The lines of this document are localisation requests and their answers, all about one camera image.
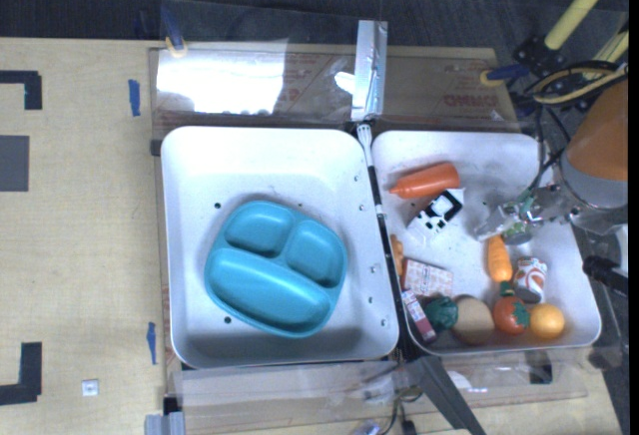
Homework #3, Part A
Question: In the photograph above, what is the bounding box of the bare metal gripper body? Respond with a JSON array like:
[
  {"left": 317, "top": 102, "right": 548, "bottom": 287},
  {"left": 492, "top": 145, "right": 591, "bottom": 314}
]
[{"left": 516, "top": 183, "right": 626, "bottom": 237}]

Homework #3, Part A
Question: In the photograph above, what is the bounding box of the small green and white can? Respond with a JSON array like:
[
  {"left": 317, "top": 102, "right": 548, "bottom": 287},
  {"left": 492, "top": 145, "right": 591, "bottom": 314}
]
[{"left": 500, "top": 217, "right": 533, "bottom": 246}]

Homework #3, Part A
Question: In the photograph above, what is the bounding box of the orange carrot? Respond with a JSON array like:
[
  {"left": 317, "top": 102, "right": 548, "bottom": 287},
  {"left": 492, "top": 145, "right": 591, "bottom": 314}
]
[{"left": 486, "top": 233, "right": 515, "bottom": 297}]

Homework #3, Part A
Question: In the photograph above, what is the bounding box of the white plastic tray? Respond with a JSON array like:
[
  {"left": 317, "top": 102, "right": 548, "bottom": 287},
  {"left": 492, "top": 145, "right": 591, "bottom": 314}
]
[
  {"left": 159, "top": 125, "right": 401, "bottom": 370},
  {"left": 370, "top": 130, "right": 603, "bottom": 357}
]

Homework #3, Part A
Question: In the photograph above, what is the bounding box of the white and black carton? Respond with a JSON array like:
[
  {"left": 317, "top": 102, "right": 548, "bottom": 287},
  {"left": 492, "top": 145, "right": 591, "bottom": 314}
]
[{"left": 404, "top": 188, "right": 467, "bottom": 247}]

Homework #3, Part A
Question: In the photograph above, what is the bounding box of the white and orange can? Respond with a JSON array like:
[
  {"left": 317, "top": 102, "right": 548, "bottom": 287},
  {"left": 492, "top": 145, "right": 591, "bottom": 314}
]
[{"left": 512, "top": 255, "right": 549, "bottom": 304}]

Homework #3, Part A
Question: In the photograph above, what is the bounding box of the orange bottle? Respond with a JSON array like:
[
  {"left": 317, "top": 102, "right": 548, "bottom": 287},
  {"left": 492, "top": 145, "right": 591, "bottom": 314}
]
[{"left": 388, "top": 162, "right": 462, "bottom": 201}]

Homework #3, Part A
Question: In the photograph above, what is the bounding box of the orange and white packet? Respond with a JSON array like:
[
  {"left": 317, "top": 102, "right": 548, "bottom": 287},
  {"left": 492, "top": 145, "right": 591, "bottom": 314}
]
[{"left": 400, "top": 257, "right": 455, "bottom": 299}]

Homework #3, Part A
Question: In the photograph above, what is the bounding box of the red tomato with green top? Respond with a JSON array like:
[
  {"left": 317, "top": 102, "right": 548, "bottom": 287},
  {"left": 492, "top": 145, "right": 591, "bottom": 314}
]
[{"left": 491, "top": 291, "right": 532, "bottom": 337}]

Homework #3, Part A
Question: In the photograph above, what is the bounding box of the brown potato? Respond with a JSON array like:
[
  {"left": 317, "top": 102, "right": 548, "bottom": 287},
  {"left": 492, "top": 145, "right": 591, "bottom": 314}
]
[{"left": 450, "top": 294, "right": 496, "bottom": 346}]

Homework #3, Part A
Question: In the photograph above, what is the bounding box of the orange bread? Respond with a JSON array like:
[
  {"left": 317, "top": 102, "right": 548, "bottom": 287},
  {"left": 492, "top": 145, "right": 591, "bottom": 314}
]
[{"left": 389, "top": 233, "right": 405, "bottom": 277}]

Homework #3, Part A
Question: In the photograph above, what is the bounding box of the green broccoli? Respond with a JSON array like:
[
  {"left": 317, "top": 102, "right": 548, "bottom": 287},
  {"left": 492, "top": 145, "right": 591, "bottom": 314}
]
[{"left": 423, "top": 295, "right": 460, "bottom": 332}]

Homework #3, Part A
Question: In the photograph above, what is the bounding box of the orange fruit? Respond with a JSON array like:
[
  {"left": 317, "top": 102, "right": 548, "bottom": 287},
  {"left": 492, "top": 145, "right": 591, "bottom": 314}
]
[{"left": 528, "top": 302, "right": 567, "bottom": 342}]

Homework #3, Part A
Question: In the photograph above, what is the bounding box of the red and white carton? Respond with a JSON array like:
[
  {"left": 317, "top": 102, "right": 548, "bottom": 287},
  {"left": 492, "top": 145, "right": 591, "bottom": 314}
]
[{"left": 399, "top": 288, "right": 438, "bottom": 344}]

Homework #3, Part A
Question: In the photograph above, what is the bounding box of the black and white thin rod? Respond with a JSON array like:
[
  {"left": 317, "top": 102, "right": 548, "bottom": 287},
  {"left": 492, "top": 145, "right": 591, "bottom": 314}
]
[{"left": 355, "top": 122, "right": 401, "bottom": 277}]

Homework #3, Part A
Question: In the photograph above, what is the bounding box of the blue divided plate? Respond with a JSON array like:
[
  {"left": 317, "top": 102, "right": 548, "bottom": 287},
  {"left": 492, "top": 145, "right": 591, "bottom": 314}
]
[{"left": 203, "top": 200, "right": 349, "bottom": 340}]

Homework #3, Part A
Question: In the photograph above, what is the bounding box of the black cylinder on white bracket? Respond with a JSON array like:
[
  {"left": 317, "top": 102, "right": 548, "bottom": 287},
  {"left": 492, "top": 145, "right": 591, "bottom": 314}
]
[{"left": 581, "top": 222, "right": 630, "bottom": 297}]

